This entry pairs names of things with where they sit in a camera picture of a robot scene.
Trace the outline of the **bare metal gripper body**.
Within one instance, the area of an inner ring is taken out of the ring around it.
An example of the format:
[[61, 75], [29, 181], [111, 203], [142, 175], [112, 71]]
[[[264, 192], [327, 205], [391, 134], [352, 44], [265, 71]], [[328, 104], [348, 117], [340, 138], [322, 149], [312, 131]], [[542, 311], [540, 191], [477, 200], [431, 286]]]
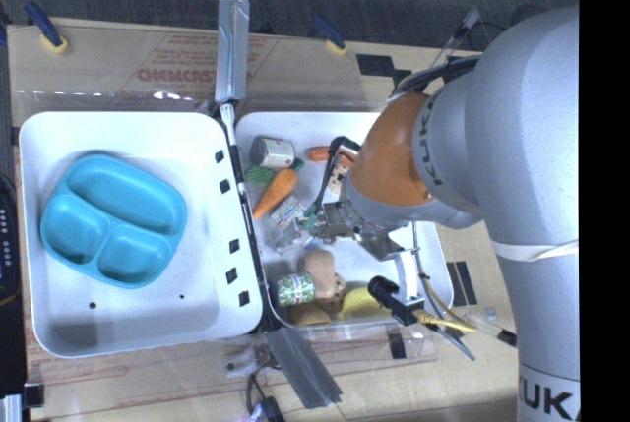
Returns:
[[314, 236], [330, 242], [351, 238], [378, 261], [388, 260], [403, 251], [390, 237], [390, 230], [361, 218], [349, 202], [326, 203], [315, 220]]

